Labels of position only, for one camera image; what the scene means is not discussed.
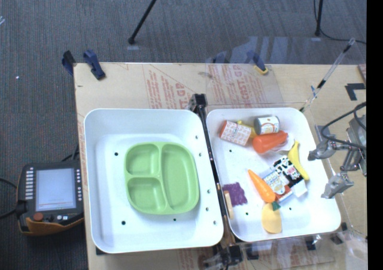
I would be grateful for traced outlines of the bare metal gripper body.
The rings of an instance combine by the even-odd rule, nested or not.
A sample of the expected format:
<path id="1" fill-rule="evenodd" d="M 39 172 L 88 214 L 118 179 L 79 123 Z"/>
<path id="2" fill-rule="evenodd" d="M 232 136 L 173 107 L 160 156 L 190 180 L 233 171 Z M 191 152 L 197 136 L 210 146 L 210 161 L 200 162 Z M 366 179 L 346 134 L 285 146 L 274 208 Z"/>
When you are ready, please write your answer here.
<path id="1" fill-rule="evenodd" d="M 367 151 L 366 151 L 366 115 L 361 117 L 353 117 L 349 122 L 347 129 L 348 138 L 351 144 L 345 156 L 342 171 L 356 171 L 360 170 L 361 173 L 367 176 Z"/>

